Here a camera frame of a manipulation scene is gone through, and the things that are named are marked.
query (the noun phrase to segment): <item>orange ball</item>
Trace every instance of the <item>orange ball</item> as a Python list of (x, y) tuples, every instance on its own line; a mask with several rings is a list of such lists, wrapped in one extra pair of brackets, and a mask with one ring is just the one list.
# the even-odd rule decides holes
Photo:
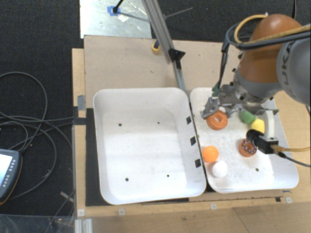
[(205, 162), (214, 162), (218, 158), (218, 150), (214, 146), (207, 146), (202, 151), (203, 159)]

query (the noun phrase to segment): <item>orange ring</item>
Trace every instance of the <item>orange ring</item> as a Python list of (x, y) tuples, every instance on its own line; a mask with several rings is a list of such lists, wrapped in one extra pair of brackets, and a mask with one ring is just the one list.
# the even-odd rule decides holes
[(224, 112), (218, 110), (206, 118), (206, 123), (212, 130), (222, 130), (228, 124), (228, 117)]
[(243, 139), (239, 143), (239, 152), (244, 157), (251, 157), (257, 152), (257, 148), (247, 139)]

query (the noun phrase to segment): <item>black clamp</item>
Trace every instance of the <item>black clamp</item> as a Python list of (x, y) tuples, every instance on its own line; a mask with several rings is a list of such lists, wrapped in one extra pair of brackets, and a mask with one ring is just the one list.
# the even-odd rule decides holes
[(176, 49), (170, 49), (169, 50), (169, 55), (170, 55), (171, 61), (176, 62), (177, 69), (181, 69), (180, 60), (182, 57), (184, 57), (185, 54), (186, 54), (185, 52), (182, 52), (182, 51), (179, 51)]

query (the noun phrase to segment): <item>metal plate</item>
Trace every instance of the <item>metal plate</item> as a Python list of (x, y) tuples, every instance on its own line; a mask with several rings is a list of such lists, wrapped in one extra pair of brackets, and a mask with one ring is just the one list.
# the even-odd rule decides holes
[(148, 16), (140, 0), (124, 0), (123, 15), (110, 15), (109, 6), (119, 0), (80, 0), (80, 32), (84, 35), (104, 35), (152, 38)]

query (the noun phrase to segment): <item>white ball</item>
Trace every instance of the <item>white ball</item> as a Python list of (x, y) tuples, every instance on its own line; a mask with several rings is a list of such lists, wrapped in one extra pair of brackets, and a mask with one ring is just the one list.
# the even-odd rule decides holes
[(214, 164), (212, 172), (216, 178), (223, 178), (228, 174), (228, 165), (224, 161), (218, 161)]

